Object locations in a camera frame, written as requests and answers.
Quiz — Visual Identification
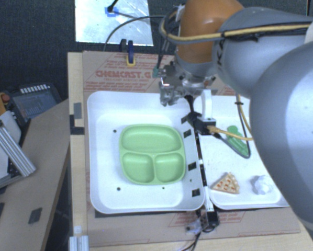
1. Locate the toy pizza slice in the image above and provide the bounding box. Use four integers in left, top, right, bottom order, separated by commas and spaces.
210, 172, 240, 195

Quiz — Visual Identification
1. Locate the green divided plate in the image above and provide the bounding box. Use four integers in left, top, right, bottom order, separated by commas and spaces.
118, 123, 187, 186

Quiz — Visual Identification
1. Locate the black block with thin wires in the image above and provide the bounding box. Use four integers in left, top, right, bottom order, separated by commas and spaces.
201, 211, 220, 232

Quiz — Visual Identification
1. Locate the green toy vegetable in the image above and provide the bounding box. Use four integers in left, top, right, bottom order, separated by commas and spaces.
226, 125, 251, 158

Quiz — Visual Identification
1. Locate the brown cardboard board red print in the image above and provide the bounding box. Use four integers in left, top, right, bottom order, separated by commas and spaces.
82, 50, 301, 248

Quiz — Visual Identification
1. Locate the white plastic tray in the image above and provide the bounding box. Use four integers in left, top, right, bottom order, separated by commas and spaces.
87, 90, 206, 215
193, 95, 290, 210

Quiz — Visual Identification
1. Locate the white crumpled lump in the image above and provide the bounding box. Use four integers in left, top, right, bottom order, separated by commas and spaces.
250, 175, 274, 196

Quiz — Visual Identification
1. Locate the thin black and white rod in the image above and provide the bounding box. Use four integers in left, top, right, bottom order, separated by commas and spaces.
188, 95, 214, 214

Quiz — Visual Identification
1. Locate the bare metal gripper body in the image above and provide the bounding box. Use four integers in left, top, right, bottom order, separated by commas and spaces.
159, 62, 216, 92

